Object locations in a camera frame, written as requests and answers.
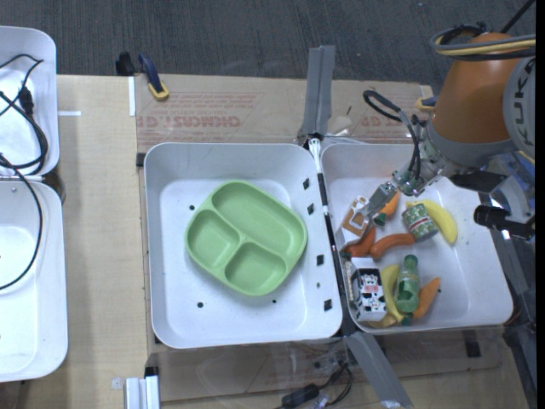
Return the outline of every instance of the blue clamp handle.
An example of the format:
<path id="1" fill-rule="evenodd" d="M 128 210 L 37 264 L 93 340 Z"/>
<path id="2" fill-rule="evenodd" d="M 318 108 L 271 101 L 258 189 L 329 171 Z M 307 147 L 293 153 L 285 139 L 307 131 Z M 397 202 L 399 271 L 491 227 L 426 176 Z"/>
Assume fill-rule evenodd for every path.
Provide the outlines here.
<path id="1" fill-rule="evenodd" d="M 169 90 L 164 83 L 159 79 L 155 65 L 150 57 L 144 53 L 140 52 L 138 54 L 138 61 L 142 65 L 142 70 L 147 75 L 147 80 L 149 82 L 148 87 L 152 92 L 153 96 L 158 100 L 164 100 L 169 96 Z"/>

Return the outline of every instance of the toy banana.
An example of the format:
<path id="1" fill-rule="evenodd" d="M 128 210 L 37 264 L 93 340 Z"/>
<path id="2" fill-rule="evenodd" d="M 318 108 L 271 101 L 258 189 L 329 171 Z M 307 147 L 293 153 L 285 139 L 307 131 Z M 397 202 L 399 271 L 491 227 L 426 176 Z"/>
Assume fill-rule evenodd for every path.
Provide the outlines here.
<path id="1" fill-rule="evenodd" d="M 398 319 L 395 318 L 392 314 L 389 312 L 384 315 L 384 318 L 380 321 L 368 321 L 367 325 L 370 327 L 375 327 L 376 329 L 384 329 L 386 327 L 389 327 L 391 325 L 398 324 Z"/>
<path id="2" fill-rule="evenodd" d="M 394 263 L 388 265 L 381 270 L 382 289 L 384 290 L 384 300 L 386 302 L 386 310 L 403 325 L 410 324 L 410 318 L 401 314 L 395 307 L 395 301 L 393 300 L 393 290 L 398 280 L 399 265 Z"/>
<path id="3" fill-rule="evenodd" d="M 433 222 L 437 225 L 447 242 L 451 245 L 454 244 L 458 236 L 458 226 L 452 214 L 439 203 L 432 200 L 407 201 L 405 204 L 407 207 L 411 207 L 419 203 L 424 205 L 427 213 L 432 217 Z"/>

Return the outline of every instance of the divided plate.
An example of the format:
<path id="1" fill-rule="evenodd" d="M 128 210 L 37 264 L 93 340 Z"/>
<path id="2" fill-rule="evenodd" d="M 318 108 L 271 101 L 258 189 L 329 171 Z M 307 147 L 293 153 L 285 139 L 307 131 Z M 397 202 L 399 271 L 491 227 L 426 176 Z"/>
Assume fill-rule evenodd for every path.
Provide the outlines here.
<path id="1" fill-rule="evenodd" d="M 193 261 L 248 296 L 277 289 L 306 243 L 307 230 L 299 216 L 247 181 L 219 186 L 186 230 L 186 249 Z"/>

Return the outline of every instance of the black wire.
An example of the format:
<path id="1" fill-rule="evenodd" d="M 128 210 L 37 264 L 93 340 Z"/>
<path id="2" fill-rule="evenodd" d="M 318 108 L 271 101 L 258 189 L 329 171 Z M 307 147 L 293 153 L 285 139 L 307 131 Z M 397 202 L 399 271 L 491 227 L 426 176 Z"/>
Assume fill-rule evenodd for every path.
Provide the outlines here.
<path id="1" fill-rule="evenodd" d="M 508 30 L 513 27 L 514 23 L 516 23 L 519 18 L 528 10 L 528 8 L 535 2 L 536 0 L 528 0 L 522 8 L 519 9 L 519 11 L 514 15 L 514 17 L 508 21 L 508 23 L 500 30 L 501 33 L 507 33 Z"/>
<path id="2" fill-rule="evenodd" d="M 364 91 L 363 96 L 364 96 L 365 103 L 367 103 L 369 106 L 375 109 L 378 113 L 380 113 L 381 115 L 384 115 L 387 118 L 403 123 L 403 120 L 399 116 L 396 117 L 395 115 L 392 115 L 391 113 L 386 112 L 385 110 L 381 109 L 379 106 L 377 106 L 375 103 L 371 101 L 371 98 L 376 98 L 382 105 L 395 111 L 397 114 L 402 113 L 401 108 L 396 106 L 386 97 L 383 97 L 376 91 L 373 91 L 370 89 L 367 89 L 366 91 Z M 412 151 L 412 156 L 410 158 L 409 171 L 412 172 L 412 169 L 414 168 L 414 165 L 416 164 L 415 178 L 418 179 L 420 177 L 420 168 L 421 168 L 420 148 L 418 147 L 419 141 L 418 141 L 418 138 L 416 137 L 415 131 L 413 130 L 410 124 L 407 124 L 407 129 L 409 130 L 410 137 L 412 138 L 412 143 L 414 146 Z"/>
<path id="3" fill-rule="evenodd" d="M 454 38 L 460 36 L 470 35 L 472 37 L 477 37 L 487 31 L 485 23 L 477 23 L 477 25 L 459 25 L 453 27 L 449 31 L 445 32 L 444 35 L 441 35 L 439 44 L 446 45 L 450 43 Z"/>
<path id="4" fill-rule="evenodd" d="M 328 401 L 325 404 L 326 407 L 327 406 L 333 406 L 333 405 L 337 404 L 339 401 L 343 400 L 350 393 L 350 390 L 352 389 L 354 377 L 353 377 L 352 372 L 348 368 L 348 364 L 342 365 L 341 368 L 339 368 L 336 372 L 334 372 L 331 375 L 330 380 L 328 380 L 327 383 L 325 385 L 323 385 L 323 387 L 321 387 L 320 389 L 322 389 L 325 386 L 328 386 L 328 385 L 336 382 L 339 379 L 339 377 L 342 375 L 343 372 L 346 372 L 347 375 L 348 375 L 347 385 L 345 386 L 345 388 L 342 390 L 342 392 L 334 400 Z"/>
<path id="5" fill-rule="evenodd" d="M 30 269 L 32 268 L 32 265 L 34 264 L 34 262 L 36 261 L 36 256 L 37 256 L 37 252 L 39 250 L 39 247 L 40 247 L 40 242 L 42 241 L 42 231 L 43 231 L 43 213 L 42 213 L 42 206 L 40 205 L 40 200 L 38 199 L 37 195 L 36 195 L 36 192 L 34 191 L 34 189 L 32 188 L 32 185 L 29 183 L 29 181 L 20 173 L 20 171 L 15 168 L 4 156 L 3 154 L 0 153 L 0 159 L 7 165 L 10 165 L 9 168 L 11 168 L 11 170 L 13 170 L 15 172 L 15 174 L 23 181 L 23 183 L 25 183 L 25 185 L 28 187 L 28 189 L 30 190 L 31 194 L 32 194 L 32 197 L 34 198 L 34 201 L 36 202 L 36 207 L 37 207 L 37 213 L 38 213 L 38 217 L 39 217 L 39 227 L 38 227 L 38 231 L 37 231 L 37 239 L 36 239 L 36 246 L 34 248 L 34 253 L 32 254 L 32 258 L 30 260 L 30 262 L 28 263 L 28 265 L 26 266 L 26 268 L 23 270 L 23 272 L 17 276 L 15 279 L 13 279 L 12 281 L 8 282 L 7 284 L 5 285 L 2 285 L 0 286 L 0 291 L 2 290 L 5 290 L 6 288 L 9 288 L 10 286 L 12 285 L 15 285 L 17 282 L 19 282 L 19 280 L 21 280 L 23 277 L 25 277 L 25 274 L 28 273 L 30 271 Z"/>
<path id="6" fill-rule="evenodd" d="M 15 109 L 20 115 L 23 116 L 23 118 L 30 124 L 30 126 L 34 129 L 34 133 L 36 135 L 36 138 L 37 138 L 37 141 L 38 141 L 38 145 L 40 147 L 40 155 L 36 158 L 36 159 L 33 159 L 32 161 L 30 162 L 27 162 L 25 164 L 17 164 L 17 165 L 12 165 L 12 164 L 7 164 L 6 162 L 3 162 L 3 161 L 0 161 L 0 166 L 3 166 L 5 168 L 16 168 L 18 170 L 20 169 L 23 169 L 23 168 L 28 168 L 28 167 L 31 167 L 33 165 L 36 165 L 36 168 L 29 174 L 33 175 L 33 174 L 36 174 L 37 172 L 39 172 L 42 167 L 43 167 L 43 164 L 45 163 L 45 157 L 47 155 L 47 151 L 49 150 L 49 144 L 48 144 L 48 140 L 47 140 L 47 137 L 45 136 L 45 134 L 43 133 L 42 131 L 42 128 L 36 123 L 36 121 L 34 120 L 34 118 L 29 115 L 28 113 L 26 113 L 26 111 L 24 111 L 23 109 L 21 109 L 19 106 L 17 106 L 9 97 L 7 97 L 2 91 L 0 91 L 0 97 L 6 101 L 8 104 L 9 104 L 9 107 L 12 107 L 13 109 Z"/>
<path id="7" fill-rule="evenodd" d="M 382 95 L 380 95 L 379 93 L 377 93 L 376 91 L 373 91 L 371 89 L 367 89 L 366 91 L 364 91 L 363 96 L 364 96 L 365 103 L 367 103 L 369 106 L 371 106 L 373 109 L 375 109 L 381 115 L 384 115 L 385 117 L 388 117 L 388 118 L 390 118 L 392 120 L 395 120 L 395 121 L 399 121 L 399 122 L 401 121 L 401 119 L 397 115 L 392 115 L 391 113 L 386 112 L 384 109 L 381 109 L 379 106 L 377 106 L 375 103 L 373 103 L 371 101 L 371 97 L 374 97 L 382 105 L 388 107 L 389 109 L 392 109 L 396 113 L 399 113 L 399 111 L 400 111 L 399 107 L 395 106 L 387 98 L 383 97 Z"/>
<path id="8" fill-rule="evenodd" d="M 23 78 L 23 83 L 21 84 L 21 90 L 19 91 L 17 96 L 13 99 L 13 102 L 16 102 L 17 100 L 19 100 L 20 92 L 23 90 L 23 88 L 26 87 L 26 82 L 28 81 L 28 78 L 30 77 L 34 68 L 36 68 L 38 65 L 40 65 L 43 62 L 43 59 L 36 59 L 34 56 L 28 55 L 26 53 L 21 53 L 19 55 L 15 55 L 11 59 L 6 60 L 4 63 L 0 64 L 0 68 L 4 68 L 5 66 L 11 64 L 13 61 L 18 60 L 20 58 L 28 58 L 28 59 L 34 60 L 34 64 L 32 64 L 32 66 L 26 71 L 25 77 Z M 11 105 L 8 105 L 8 107 L 6 107 L 0 112 L 0 115 L 5 114 L 10 108 L 11 108 Z"/>

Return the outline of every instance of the can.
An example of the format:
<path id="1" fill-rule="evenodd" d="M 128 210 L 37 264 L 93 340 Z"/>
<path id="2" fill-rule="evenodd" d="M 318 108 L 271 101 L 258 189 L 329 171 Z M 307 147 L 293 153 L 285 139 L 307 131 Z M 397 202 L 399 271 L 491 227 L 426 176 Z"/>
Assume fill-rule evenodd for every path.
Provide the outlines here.
<path id="1" fill-rule="evenodd" d="M 401 217 L 416 242 L 429 239 L 439 232 L 432 217 L 427 213 L 426 206 L 422 203 L 411 206 L 401 214 Z"/>

